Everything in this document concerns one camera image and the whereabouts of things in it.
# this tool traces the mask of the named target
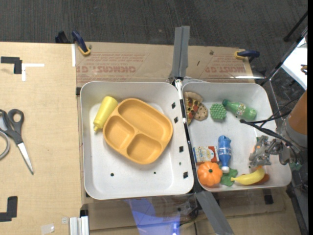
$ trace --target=orange plate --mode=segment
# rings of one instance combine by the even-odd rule
[[[142,165],[158,159],[172,134],[170,120],[136,98],[123,100],[103,127],[103,136],[109,146]]]

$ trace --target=scissors blade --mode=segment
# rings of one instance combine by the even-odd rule
[[[21,154],[22,154],[22,156],[23,156],[23,158],[25,160],[25,163],[27,164],[28,169],[30,170],[31,174],[34,175],[33,167],[31,166],[30,159],[29,159],[28,153],[26,151],[25,144],[24,143],[19,143],[18,147],[19,147],[19,149],[21,151]]]

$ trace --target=scissors handle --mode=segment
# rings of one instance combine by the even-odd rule
[[[6,130],[3,130],[0,128],[0,131],[4,132],[8,136],[14,139],[16,144],[22,143],[22,137],[21,137],[21,129],[22,129],[22,123],[24,121],[24,114],[20,110],[13,109],[9,111],[9,114],[4,111],[0,110],[0,114],[3,117],[4,124],[6,126]],[[14,121],[14,115],[15,114],[20,114],[21,119],[19,121]]]

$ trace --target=banana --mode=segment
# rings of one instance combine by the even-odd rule
[[[231,177],[230,180],[231,181],[237,181],[242,185],[251,185],[251,184],[254,184],[254,183],[260,181],[261,179],[263,179],[264,175],[265,175],[264,169],[263,168],[257,168],[255,170],[255,172],[253,172],[253,173],[241,175],[237,178]]]

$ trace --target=pumpkin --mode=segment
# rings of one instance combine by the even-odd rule
[[[221,181],[223,172],[217,163],[207,161],[199,165],[197,174],[201,184],[212,186]]]

